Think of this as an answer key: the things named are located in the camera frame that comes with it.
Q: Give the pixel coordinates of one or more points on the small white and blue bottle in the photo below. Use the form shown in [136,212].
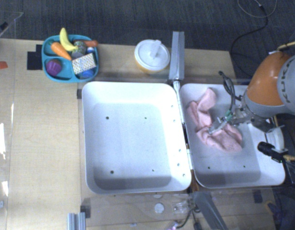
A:
[90,50]

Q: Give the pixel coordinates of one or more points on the orange carrot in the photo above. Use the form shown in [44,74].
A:
[61,50]

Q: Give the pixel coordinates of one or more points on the clear plastic bottle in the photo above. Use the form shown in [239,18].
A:
[182,207]

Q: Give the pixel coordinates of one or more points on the purple grapes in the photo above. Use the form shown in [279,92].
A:
[53,67]

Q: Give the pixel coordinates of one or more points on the pink cloth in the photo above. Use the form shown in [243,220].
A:
[224,139]

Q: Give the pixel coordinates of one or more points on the yellow container with white lid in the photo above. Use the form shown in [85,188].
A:
[152,55]

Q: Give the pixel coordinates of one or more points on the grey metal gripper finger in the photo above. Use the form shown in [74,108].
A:
[220,122]
[213,130]

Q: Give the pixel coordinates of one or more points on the thin black and white rod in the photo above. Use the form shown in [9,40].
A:
[181,109]

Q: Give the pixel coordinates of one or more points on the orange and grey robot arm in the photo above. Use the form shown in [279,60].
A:
[264,90]

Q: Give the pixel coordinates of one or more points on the blue divided plate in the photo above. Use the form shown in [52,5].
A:
[67,73]

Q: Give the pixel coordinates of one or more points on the white plastic tray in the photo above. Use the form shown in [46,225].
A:
[135,138]
[233,166]

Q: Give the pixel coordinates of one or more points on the orange sausage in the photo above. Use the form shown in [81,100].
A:
[91,43]

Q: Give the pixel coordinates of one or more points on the black cylinder on white bracket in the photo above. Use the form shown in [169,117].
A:
[267,148]

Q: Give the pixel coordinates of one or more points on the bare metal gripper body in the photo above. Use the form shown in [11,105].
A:
[240,117]

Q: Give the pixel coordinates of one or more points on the yellow banana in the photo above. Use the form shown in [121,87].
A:
[65,42]

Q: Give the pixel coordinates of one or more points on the small grey can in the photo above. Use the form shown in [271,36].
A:
[79,49]

